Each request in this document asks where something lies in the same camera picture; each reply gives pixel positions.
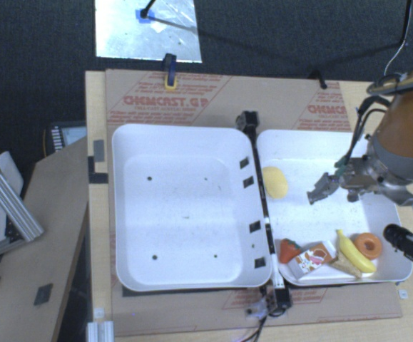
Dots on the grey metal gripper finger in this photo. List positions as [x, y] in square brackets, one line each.
[316, 195]
[323, 181]

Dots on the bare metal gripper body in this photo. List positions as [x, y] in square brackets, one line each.
[369, 182]

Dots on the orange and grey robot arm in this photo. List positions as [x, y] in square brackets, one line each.
[407, 127]

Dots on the white plastic tray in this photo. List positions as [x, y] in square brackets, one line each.
[181, 208]
[327, 212]

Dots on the yellow round biscuit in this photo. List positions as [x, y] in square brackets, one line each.
[275, 182]

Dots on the thin black and white rod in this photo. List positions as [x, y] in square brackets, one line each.
[263, 198]

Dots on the orange doughnut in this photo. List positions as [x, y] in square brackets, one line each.
[368, 245]

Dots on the orange and white carton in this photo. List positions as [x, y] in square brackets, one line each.
[311, 260]

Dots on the yellow banana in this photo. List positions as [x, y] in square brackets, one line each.
[354, 253]

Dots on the brown cardboard board red print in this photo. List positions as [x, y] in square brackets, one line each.
[288, 98]

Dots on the black cylinder on white bracket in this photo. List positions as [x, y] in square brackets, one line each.
[407, 239]

